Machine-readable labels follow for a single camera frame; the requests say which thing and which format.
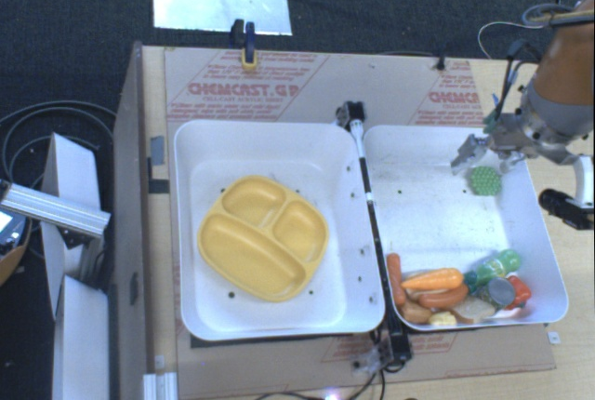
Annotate yellow divided plate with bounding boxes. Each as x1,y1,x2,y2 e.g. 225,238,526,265
196,174,331,303

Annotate small grey can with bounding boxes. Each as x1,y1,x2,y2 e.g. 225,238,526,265
477,276,518,309

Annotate red pepper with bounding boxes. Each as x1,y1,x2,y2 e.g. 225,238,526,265
505,274,533,312

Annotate brown cardboard board red print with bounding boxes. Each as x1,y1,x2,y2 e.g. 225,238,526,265
163,47,558,400

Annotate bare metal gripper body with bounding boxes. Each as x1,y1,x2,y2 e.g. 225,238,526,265
484,111,580,167

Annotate black block with thin wires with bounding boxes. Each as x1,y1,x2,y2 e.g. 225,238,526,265
387,327,414,366
336,100,369,128

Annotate green grapes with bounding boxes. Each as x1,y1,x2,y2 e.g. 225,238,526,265
469,165,504,197

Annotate yellow corn piece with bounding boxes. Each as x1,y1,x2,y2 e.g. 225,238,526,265
427,310,458,327

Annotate black cylinder on white bracket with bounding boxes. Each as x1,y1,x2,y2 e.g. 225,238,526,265
537,153,595,232

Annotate orange carrot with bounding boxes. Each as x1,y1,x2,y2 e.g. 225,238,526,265
400,267,465,292

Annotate white plastic tray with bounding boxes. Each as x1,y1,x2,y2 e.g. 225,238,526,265
363,124,570,333
173,119,388,342

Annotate thin black and white rod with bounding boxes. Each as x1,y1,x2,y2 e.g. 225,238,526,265
350,118,406,340

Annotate orange sausage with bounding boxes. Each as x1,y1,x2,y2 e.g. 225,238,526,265
417,283,469,310
386,252,407,308

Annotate brown bread slice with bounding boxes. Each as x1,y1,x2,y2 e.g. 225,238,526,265
451,295,498,326

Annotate brown bread roll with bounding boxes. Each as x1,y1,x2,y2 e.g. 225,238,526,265
399,299,434,326

